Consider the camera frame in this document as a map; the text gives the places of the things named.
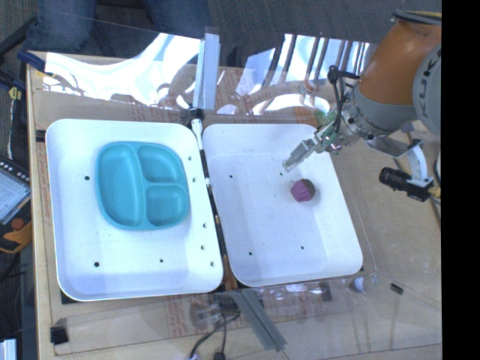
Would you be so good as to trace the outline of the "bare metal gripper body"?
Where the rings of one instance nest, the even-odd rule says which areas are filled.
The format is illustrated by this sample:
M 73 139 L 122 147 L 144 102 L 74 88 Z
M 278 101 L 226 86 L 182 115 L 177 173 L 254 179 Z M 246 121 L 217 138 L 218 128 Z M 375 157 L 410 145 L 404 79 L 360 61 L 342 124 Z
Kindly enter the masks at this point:
M 316 153 L 337 153 L 344 146 L 350 146 L 360 139 L 375 137 L 375 127 L 363 116 L 352 98 L 340 103 L 340 108 L 331 111 L 315 133 Z

